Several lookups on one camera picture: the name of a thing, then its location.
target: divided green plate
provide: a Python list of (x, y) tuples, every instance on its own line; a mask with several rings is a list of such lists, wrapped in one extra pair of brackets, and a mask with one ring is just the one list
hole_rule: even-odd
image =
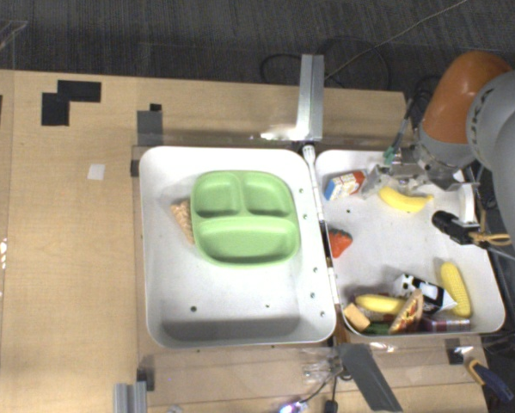
[(190, 198), (194, 240), (209, 262), (265, 266), (299, 250), (299, 224), (290, 189), (261, 171), (212, 171)]

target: table surface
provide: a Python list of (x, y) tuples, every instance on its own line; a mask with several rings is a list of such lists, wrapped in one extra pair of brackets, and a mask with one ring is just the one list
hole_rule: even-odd
[[(42, 126), (41, 94), (56, 93), (59, 79), (101, 82), (101, 102), (71, 102), (70, 126)], [(134, 382), (144, 346), (130, 175), (137, 111), (162, 104), (171, 135), (250, 136), (295, 122), (297, 88), (0, 71), (0, 95), (0, 241), (3, 234), (8, 239), (0, 413), (110, 412), (113, 386)], [(400, 93), (326, 89), (324, 134), (345, 137), (353, 148), (385, 148), (403, 111)], [(88, 179), (93, 163), (105, 164), (102, 181)], [(484, 361), (478, 336), (464, 337), (462, 345)], [(178, 377), (165, 394), (149, 393), (154, 413), (171, 404), (184, 412), (274, 411), (314, 387), (302, 384), (294, 348), (274, 350), (280, 367), (263, 361), (246, 368), (251, 363), (244, 361), (238, 370), (251, 373), (248, 382), (225, 362), (239, 364), (233, 354), (254, 356), (251, 348), (197, 355), (147, 346), (158, 366)], [(422, 337), (391, 347), (394, 353), (376, 357), (406, 411), (487, 410), (464, 368), (448, 365), (444, 340)], [(414, 352), (421, 358), (409, 359)], [(194, 365), (202, 356), (209, 359), (204, 370)], [(267, 385), (282, 372), (285, 385)], [(326, 396), (310, 410), (321, 411)], [(340, 384), (337, 399), (340, 411), (368, 411), (353, 382)]]

